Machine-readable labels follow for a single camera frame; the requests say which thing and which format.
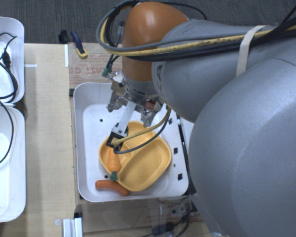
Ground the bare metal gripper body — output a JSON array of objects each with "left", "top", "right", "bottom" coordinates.
[{"left": 110, "top": 70, "right": 164, "bottom": 114}]

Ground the white plastic tray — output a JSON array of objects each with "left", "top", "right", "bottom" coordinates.
[
  {"left": 179, "top": 116, "right": 196, "bottom": 148},
  {"left": 73, "top": 82, "right": 189, "bottom": 203}
]

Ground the brown cardboard board, red print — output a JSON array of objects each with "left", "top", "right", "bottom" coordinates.
[{"left": 68, "top": 42, "right": 210, "bottom": 234}]

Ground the orange divided plate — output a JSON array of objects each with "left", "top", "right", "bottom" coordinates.
[{"left": 99, "top": 120, "right": 173, "bottom": 192}]

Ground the orange carrot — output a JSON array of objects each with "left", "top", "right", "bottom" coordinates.
[{"left": 107, "top": 147, "right": 122, "bottom": 182}]

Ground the orange sausage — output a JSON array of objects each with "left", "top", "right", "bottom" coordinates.
[{"left": 95, "top": 179, "right": 131, "bottom": 197}]

